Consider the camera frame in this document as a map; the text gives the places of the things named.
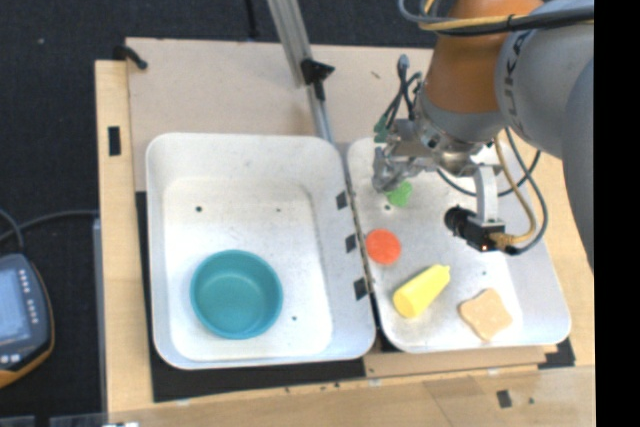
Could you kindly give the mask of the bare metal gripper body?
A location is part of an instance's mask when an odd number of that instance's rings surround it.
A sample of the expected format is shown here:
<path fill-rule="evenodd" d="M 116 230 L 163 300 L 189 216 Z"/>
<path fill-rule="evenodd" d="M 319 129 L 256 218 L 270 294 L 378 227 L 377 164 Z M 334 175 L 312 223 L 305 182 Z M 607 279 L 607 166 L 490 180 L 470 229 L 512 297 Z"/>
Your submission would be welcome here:
<path fill-rule="evenodd" d="M 382 147 L 382 176 L 410 177 L 437 168 L 460 176 L 482 148 L 482 142 L 461 141 L 430 119 L 397 119 Z"/>

